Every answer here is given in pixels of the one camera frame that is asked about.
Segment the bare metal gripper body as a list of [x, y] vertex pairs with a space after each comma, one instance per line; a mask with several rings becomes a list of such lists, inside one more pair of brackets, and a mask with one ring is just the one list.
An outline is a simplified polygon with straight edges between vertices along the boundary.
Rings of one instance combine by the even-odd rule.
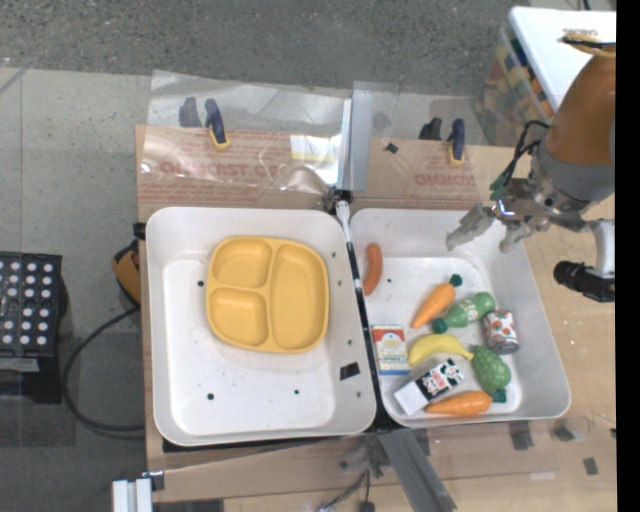
[[491, 200], [494, 216], [512, 230], [543, 231], [555, 225], [583, 231], [587, 226], [582, 214], [589, 203], [562, 191], [544, 172], [524, 178], [500, 175], [491, 184]]

